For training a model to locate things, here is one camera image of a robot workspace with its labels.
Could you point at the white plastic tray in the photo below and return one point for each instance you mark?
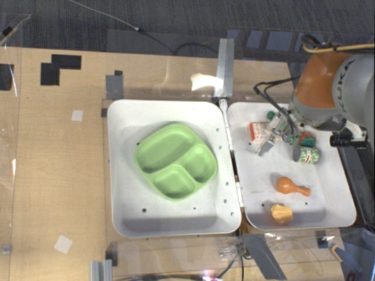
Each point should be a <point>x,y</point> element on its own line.
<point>263,168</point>
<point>175,218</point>

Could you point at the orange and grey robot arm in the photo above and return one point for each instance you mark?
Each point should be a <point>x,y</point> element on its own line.
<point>322,83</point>

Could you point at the red and white carton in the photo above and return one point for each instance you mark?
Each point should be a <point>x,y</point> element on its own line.
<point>258,132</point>

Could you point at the green pea can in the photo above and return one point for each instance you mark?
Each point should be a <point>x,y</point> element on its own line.
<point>309,155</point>

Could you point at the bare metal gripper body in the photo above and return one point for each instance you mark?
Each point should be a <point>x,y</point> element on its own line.
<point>279,126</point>

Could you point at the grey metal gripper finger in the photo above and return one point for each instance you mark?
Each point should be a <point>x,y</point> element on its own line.
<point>265,148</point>

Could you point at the green divided plate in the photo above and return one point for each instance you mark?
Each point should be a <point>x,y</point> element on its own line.
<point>164,151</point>

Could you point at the thin black and white rod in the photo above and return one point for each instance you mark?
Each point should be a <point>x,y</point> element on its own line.
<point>229,139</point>

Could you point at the orange chicken drumstick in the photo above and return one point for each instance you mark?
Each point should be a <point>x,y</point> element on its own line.
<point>287,185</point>

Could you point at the black cylinder on white bracket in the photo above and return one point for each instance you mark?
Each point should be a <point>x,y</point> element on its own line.
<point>341,140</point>

